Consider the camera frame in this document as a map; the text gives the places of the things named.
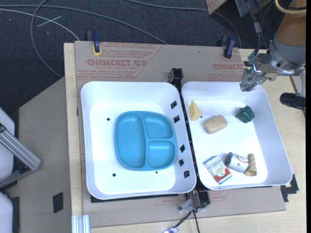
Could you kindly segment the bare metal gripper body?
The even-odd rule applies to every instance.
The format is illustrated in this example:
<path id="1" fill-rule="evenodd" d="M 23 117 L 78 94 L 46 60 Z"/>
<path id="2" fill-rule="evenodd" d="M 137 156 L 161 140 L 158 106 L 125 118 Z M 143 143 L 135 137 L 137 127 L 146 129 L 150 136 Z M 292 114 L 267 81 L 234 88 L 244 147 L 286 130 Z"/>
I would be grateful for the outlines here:
<path id="1" fill-rule="evenodd" d="M 289 62 L 283 56 L 274 53 L 258 54 L 253 64 L 252 74 L 260 79 L 273 80 L 277 76 L 294 75 L 297 65 Z"/>

